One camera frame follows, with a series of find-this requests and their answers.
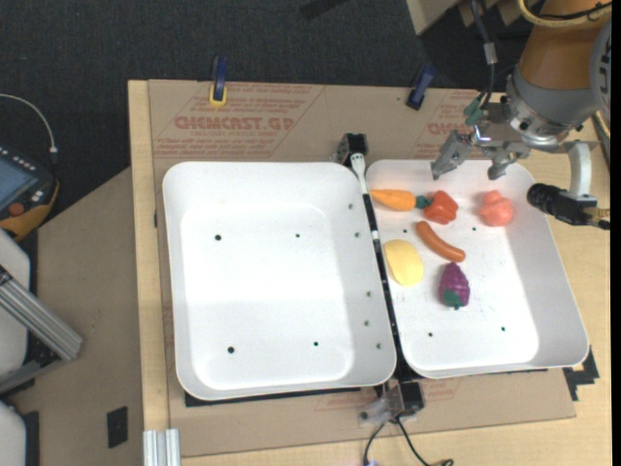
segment cardboard sheet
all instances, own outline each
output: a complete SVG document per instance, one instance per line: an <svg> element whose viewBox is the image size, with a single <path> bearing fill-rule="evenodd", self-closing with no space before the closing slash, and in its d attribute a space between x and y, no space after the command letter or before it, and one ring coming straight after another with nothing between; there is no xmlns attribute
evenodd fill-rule
<svg viewBox="0 0 621 466"><path fill-rule="evenodd" d="M38 297L83 338L75 361L11 396L39 414L41 466L142 463L136 260L131 172L125 170L38 233ZM123 429L110 447L109 416Z"/></svg>
<svg viewBox="0 0 621 466"><path fill-rule="evenodd" d="M170 415L182 436L182 455L367 438L371 430L358 416L376 399L372 388L186 406L175 371L162 178L184 160L328 160L345 133L366 134L368 165L385 158L434 159L451 129L466 131L462 112L475 92L429 89L415 111L405 105L406 88L229 83L226 106L216 108L209 86L148 82ZM574 416L560 369L421 384L426 407L407 423L412 432Z"/></svg>

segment blue clamp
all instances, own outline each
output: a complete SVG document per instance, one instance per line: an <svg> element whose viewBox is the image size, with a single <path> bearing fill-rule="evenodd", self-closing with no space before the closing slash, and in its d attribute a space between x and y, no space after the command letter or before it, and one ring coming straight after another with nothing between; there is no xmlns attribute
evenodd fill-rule
<svg viewBox="0 0 621 466"><path fill-rule="evenodd" d="M210 87L210 103L217 107L221 107L226 104L226 86L224 85L224 82L226 78L227 63L228 59L226 57L220 57L218 55L213 60L213 84Z"/></svg>
<svg viewBox="0 0 621 466"><path fill-rule="evenodd" d="M418 78L416 78L416 85L409 93L408 101L406 102L408 107L412 107L417 111L420 109L420 106L423 105L423 100L425 99L425 90L435 76L436 69L434 67L426 65L422 68Z"/></svg>

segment white tray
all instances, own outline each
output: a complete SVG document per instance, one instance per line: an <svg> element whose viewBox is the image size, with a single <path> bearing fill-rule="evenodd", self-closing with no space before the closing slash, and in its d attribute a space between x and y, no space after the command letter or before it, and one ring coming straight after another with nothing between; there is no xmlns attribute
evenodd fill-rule
<svg viewBox="0 0 621 466"><path fill-rule="evenodd" d="M331 162L163 182L177 372L199 399L369 386L396 355L360 186Z"/></svg>
<svg viewBox="0 0 621 466"><path fill-rule="evenodd" d="M0 464L26 464L26 425L14 411L0 402Z"/></svg>
<svg viewBox="0 0 621 466"><path fill-rule="evenodd" d="M572 366L587 355L588 341L547 217L530 206L535 182L511 165L489 181L489 161L466 161L439 180L429 161L381 160L367 172L369 189L399 188L415 195L439 189L459 204L457 219L431 223L448 243L463 249L460 263L471 286L470 304L455 311L441 303L438 283L447 261L429 250L413 224L422 211L401 213L374 203L383 243L408 240L421 256L421 283L403 287L389 278L408 365L428 378ZM485 191L498 189L515 207L513 221L490 227L476 211Z"/></svg>

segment black connector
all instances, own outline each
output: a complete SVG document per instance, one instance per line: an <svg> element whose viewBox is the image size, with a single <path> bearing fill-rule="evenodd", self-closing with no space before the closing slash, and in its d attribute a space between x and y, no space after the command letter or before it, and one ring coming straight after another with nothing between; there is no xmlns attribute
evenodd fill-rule
<svg viewBox="0 0 621 466"><path fill-rule="evenodd" d="M401 416L415 415L425 407L425 399L419 382L401 382L401 396L404 399L404 411Z"/></svg>
<svg viewBox="0 0 621 466"><path fill-rule="evenodd" d="M585 212L586 209L597 207L597 199L585 196L575 199L566 190L552 184L535 183L528 190L526 199L529 204L546 214L570 224L571 226L598 225Z"/></svg>

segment toy red pepper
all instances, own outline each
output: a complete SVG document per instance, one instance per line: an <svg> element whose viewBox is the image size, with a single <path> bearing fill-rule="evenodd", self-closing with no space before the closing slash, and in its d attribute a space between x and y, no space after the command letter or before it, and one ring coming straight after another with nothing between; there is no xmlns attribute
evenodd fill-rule
<svg viewBox="0 0 621 466"><path fill-rule="evenodd" d="M423 209L423 215L433 222L448 224L457 217L459 206L451 196L443 190L434 193L431 199L418 197L416 207Z"/></svg>

